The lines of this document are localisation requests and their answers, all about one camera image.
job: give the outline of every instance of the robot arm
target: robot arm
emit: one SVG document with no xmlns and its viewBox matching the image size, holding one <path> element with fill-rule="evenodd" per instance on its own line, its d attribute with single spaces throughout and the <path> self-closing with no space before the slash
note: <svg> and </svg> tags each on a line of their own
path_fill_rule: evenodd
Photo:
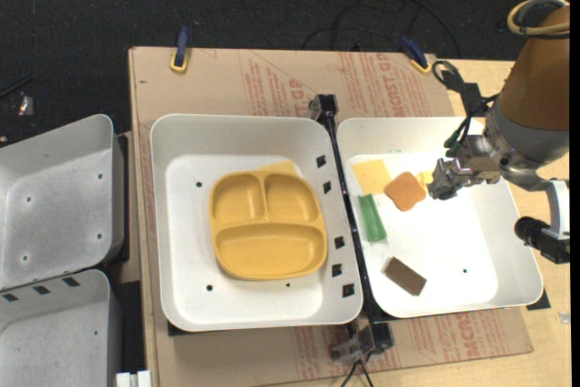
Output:
<svg viewBox="0 0 580 387">
<path fill-rule="evenodd" d="M 523 27 L 534 5 L 557 9 L 539 27 Z M 508 17 L 510 29 L 527 42 L 501 93 L 486 114 L 480 136 L 467 135 L 439 159 L 429 193 L 455 197 L 464 187 L 505 178 L 527 191 L 545 191 L 551 225 L 533 218 L 516 223 L 517 235 L 555 263 L 570 261 L 569 183 L 542 179 L 537 170 L 569 151 L 570 5 L 562 0 L 530 0 Z"/>
</svg>

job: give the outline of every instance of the white tray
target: white tray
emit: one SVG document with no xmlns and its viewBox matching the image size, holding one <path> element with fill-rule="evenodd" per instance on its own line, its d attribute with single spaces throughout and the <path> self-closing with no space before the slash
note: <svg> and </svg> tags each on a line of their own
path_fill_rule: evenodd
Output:
<svg viewBox="0 0 580 387">
<path fill-rule="evenodd" d="M 89 270 L 0 293 L 0 387 L 112 387 L 121 309 Z"/>
<path fill-rule="evenodd" d="M 123 165 L 94 115 L 0 150 L 0 290 L 106 262 L 123 242 Z"/>
<path fill-rule="evenodd" d="M 342 324 L 360 313 L 351 230 L 330 138 L 320 124 L 306 118 L 168 115 L 151 130 L 151 150 L 161 303 L 172 324 L 190 332 Z M 319 168 L 320 157 L 325 164 Z M 328 234 L 326 262 L 288 280 L 234 278 L 220 269 L 214 254 L 210 190 L 228 173 L 283 160 L 294 163 L 319 198 Z M 331 189 L 324 193 L 327 182 Z M 343 246 L 337 248 L 335 240 Z"/>
<path fill-rule="evenodd" d="M 374 196 L 387 239 L 369 242 L 356 196 L 361 188 L 351 166 L 382 159 L 394 179 L 403 171 L 433 171 L 444 156 L 443 142 L 461 118 L 363 118 L 337 130 L 346 183 L 359 225 L 372 293 L 381 309 L 395 317 L 446 314 L 528 305 L 543 292 L 530 247 L 514 233 L 519 218 L 508 183 L 464 188 L 456 198 L 429 196 L 401 212 L 383 194 Z M 469 133 L 480 134 L 478 121 Z M 427 279 L 419 296 L 384 274 L 396 256 Z"/>
</svg>

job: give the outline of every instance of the yellow plate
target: yellow plate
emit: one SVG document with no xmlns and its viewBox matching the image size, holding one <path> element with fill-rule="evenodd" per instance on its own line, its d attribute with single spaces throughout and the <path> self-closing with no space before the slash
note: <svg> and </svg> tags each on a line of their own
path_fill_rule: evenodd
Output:
<svg viewBox="0 0 580 387">
<path fill-rule="evenodd" d="M 228 174 L 211 190 L 209 208 L 217 261 L 234 277 L 299 277 L 326 260 L 318 197 L 295 174 L 262 169 Z"/>
</svg>

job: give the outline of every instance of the orange toy food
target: orange toy food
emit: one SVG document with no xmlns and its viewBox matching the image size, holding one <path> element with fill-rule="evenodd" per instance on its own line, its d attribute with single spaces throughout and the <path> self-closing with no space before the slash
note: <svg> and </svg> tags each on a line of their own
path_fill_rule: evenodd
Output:
<svg viewBox="0 0 580 387">
<path fill-rule="evenodd" d="M 387 184 L 384 188 L 387 194 L 400 211 L 408 211 L 417 202 L 422 201 L 427 194 L 425 190 L 409 171 L 400 174 L 396 179 Z"/>
</svg>

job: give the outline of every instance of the blue clamp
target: blue clamp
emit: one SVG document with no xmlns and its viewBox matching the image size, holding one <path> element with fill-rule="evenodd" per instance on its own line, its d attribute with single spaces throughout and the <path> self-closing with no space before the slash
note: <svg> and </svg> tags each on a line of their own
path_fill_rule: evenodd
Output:
<svg viewBox="0 0 580 387">
<path fill-rule="evenodd" d="M 189 26 L 182 25 L 178 36 L 178 50 L 171 55 L 171 70 L 175 73 L 184 73 L 188 67 L 186 54 L 189 40 Z"/>
<path fill-rule="evenodd" d="M 430 72 L 431 65 L 427 63 L 425 53 L 415 41 L 404 35 L 399 41 L 399 46 L 411 58 L 411 65 L 417 68 L 418 71 L 421 73 Z"/>
</svg>

